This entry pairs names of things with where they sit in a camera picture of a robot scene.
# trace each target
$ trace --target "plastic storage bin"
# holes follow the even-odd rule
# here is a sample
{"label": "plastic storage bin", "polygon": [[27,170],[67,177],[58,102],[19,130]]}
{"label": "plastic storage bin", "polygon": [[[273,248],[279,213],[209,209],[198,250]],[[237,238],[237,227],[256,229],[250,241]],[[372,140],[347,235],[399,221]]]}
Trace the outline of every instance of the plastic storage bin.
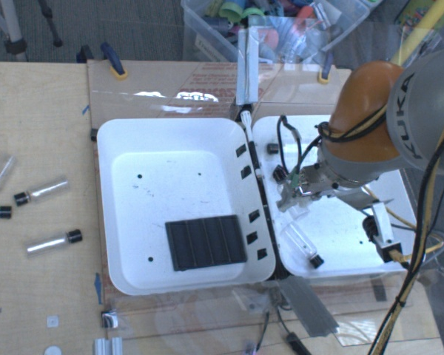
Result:
{"label": "plastic storage bin", "polygon": [[[328,43],[321,51],[327,51],[342,41],[383,0],[315,0],[322,2],[332,24],[338,24],[343,33]],[[236,62],[237,46],[212,29],[203,19],[212,0],[181,0],[184,9],[184,54],[185,61],[230,61]]]}

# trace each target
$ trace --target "yellow pole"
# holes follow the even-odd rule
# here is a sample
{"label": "yellow pole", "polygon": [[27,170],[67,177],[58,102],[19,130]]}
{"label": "yellow pole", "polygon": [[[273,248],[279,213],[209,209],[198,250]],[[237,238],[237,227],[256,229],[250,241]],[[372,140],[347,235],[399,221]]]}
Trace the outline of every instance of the yellow pole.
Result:
{"label": "yellow pole", "polygon": [[421,41],[426,37],[434,25],[441,19],[444,15],[444,0],[436,0],[428,12],[424,15],[423,19],[417,24],[408,38],[404,41],[402,46],[393,55],[390,62],[395,63],[399,66],[406,61],[409,56],[413,53]]}

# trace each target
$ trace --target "black plug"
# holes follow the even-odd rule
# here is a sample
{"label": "black plug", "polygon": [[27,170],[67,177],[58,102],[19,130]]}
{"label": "black plug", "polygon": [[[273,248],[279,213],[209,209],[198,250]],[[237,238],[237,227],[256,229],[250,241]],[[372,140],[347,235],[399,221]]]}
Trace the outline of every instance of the black plug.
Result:
{"label": "black plug", "polygon": [[286,341],[291,346],[291,349],[298,355],[311,355],[309,350],[306,348],[295,333],[289,333],[286,336]]}

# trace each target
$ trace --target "white circle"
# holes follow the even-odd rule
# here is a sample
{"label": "white circle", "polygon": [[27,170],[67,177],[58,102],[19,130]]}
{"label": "white circle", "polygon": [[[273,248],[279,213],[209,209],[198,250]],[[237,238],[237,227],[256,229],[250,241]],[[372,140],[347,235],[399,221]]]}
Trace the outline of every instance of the white circle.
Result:
{"label": "white circle", "polygon": [[44,355],[62,355],[62,351],[58,346],[50,346],[44,350]]}

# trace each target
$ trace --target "wooden table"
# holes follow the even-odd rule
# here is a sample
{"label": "wooden table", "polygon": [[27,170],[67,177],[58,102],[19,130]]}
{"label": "wooden table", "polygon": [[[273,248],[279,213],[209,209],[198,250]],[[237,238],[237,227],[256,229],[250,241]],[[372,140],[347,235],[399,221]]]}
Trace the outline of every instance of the wooden table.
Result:
{"label": "wooden table", "polygon": [[[89,103],[84,64],[0,63],[0,152],[15,155],[18,161],[0,191],[0,205],[13,206],[13,217],[0,220],[0,355],[42,354],[51,345],[63,354],[91,354],[94,339],[115,336],[102,328],[106,307],[95,283],[102,262]],[[14,194],[61,174],[71,185],[66,194],[14,206]],[[28,240],[74,228],[83,232],[81,243],[27,258]],[[412,305],[402,314],[387,352],[444,354],[420,284]],[[383,315],[384,311],[357,316],[344,311],[335,317],[379,322]],[[290,329],[305,338],[303,326],[293,317],[286,319]],[[126,339],[124,354],[240,354],[243,338],[258,337],[261,323]],[[283,335],[281,326],[271,322],[260,354],[291,354]],[[334,334],[303,340],[313,355],[366,354],[369,349],[343,347],[341,342]]]}

